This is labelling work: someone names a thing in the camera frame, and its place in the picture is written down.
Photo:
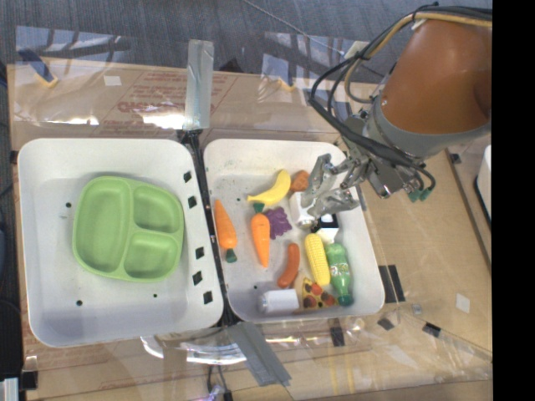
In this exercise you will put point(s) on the green plastic bottle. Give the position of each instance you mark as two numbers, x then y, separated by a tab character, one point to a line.
339	270

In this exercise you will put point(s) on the green divided plate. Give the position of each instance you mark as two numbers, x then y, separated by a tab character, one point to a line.
104	224

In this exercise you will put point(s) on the yellow banana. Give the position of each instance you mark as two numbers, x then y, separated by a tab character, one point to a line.
273	192

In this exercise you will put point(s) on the brown sausage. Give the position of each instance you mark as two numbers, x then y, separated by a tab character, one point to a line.
291	265

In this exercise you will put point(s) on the yellow corn cob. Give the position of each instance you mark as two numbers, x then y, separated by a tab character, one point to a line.
317	259

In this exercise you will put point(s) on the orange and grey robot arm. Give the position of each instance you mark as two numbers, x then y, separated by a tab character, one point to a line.
439	77

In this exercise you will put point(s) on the purple grapes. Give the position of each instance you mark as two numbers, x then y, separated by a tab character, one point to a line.
279	221

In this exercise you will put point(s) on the brown toy bread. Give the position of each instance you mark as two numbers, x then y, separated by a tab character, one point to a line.
299	181

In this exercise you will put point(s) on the white can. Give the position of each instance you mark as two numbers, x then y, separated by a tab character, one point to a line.
280	301

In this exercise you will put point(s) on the white plastic tray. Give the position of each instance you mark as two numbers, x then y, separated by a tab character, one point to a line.
50	224
242	169

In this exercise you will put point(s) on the orange carrot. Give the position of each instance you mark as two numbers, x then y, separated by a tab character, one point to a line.
261	236
225	228

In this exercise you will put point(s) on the black and white carton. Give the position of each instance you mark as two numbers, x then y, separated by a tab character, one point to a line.
328	228

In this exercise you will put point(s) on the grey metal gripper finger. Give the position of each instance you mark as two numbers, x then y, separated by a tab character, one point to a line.
318	178
336	201

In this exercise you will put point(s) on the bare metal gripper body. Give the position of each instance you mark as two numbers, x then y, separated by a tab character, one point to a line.
388	178

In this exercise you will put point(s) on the pizza slice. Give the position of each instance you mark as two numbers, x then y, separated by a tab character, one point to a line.
312	295

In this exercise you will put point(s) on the brown cardboard board red print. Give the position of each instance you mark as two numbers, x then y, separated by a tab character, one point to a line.
418	240

